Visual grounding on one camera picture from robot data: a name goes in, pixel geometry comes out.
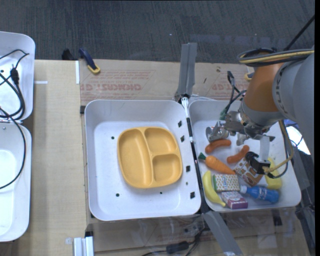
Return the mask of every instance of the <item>yellow divided tray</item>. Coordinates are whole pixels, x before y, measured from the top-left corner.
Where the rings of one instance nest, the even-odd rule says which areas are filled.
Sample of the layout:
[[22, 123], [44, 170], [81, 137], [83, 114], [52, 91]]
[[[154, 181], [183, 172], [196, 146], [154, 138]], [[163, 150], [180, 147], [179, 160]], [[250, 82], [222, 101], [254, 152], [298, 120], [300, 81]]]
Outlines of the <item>yellow divided tray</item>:
[[140, 189], [176, 182], [182, 175], [182, 159], [173, 134], [161, 127], [135, 127], [118, 137], [117, 154], [125, 181]]

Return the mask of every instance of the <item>carrot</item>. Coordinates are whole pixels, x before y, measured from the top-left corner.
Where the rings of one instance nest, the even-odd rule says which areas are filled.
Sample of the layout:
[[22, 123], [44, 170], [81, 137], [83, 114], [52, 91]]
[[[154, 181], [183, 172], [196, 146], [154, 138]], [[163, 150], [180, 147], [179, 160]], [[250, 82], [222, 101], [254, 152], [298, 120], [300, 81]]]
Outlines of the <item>carrot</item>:
[[231, 145], [231, 140], [226, 138], [221, 138], [210, 142], [209, 145], [205, 147], [205, 153], [209, 154], [218, 147], [228, 147]]
[[245, 157], [246, 153], [249, 152], [249, 146], [248, 145], [243, 145], [243, 147], [241, 148], [241, 150], [239, 151], [239, 153], [235, 154], [235, 155], [231, 155], [228, 156], [226, 158], [226, 162], [228, 164], [233, 164], [233, 163], [237, 163], [239, 162], [242, 158]]
[[206, 166], [209, 168], [216, 170], [223, 174], [236, 174], [235, 171], [233, 171], [229, 166], [227, 166], [225, 163], [220, 161], [218, 158], [214, 157], [213, 155], [208, 155], [207, 157], [200, 153], [198, 156], [199, 159], [205, 160]]

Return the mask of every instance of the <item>wooden surface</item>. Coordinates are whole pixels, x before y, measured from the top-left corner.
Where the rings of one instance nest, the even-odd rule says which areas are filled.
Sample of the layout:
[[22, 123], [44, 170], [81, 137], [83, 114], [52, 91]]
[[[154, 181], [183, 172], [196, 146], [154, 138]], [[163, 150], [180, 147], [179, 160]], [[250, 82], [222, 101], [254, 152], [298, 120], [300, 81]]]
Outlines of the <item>wooden surface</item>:
[[74, 61], [36, 60], [32, 115], [31, 205], [15, 256], [71, 256], [70, 239], [84, 237], [86, 198], [80, 88]]

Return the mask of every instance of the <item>blue bottle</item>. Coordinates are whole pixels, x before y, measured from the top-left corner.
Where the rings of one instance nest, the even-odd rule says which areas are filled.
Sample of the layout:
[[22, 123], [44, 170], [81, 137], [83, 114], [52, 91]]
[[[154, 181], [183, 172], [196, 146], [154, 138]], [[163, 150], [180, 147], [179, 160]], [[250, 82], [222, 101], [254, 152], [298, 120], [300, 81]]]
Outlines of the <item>blue bottle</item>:
[[255, 199], [269, 201], [276, 203], [279, 200], [279, 192], [273, 189], [268, 189], [263, 186], [248, 187], [245, 185], [240, 186], [240, 193], [249, 194]]

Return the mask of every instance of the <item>pink box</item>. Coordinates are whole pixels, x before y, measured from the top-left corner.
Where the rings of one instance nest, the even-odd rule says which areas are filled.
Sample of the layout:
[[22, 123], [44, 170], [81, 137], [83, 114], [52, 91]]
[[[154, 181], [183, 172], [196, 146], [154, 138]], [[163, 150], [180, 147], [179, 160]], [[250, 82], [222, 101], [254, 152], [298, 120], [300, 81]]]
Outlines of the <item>pink box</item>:
[[231, 209], [248, 208], [248, 201], [237, 191], [221, 192], [221, 198]]

